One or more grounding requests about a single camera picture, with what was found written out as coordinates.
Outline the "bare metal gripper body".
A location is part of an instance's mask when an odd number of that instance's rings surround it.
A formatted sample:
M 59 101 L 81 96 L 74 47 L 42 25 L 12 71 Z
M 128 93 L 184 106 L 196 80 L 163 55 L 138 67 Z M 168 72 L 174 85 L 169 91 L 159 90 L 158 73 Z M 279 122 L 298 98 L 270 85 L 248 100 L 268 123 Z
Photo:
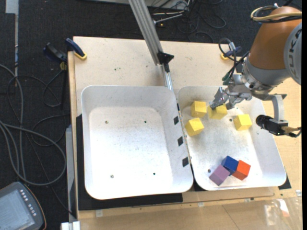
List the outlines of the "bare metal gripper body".
M 248 74 L 235 74 L 232 76 L 225 93 L 230 103 L 240 103 L 243 100 L 251 100 L 252 97 L 265 100 L 269 92 L 274 88 L 264 84 Z

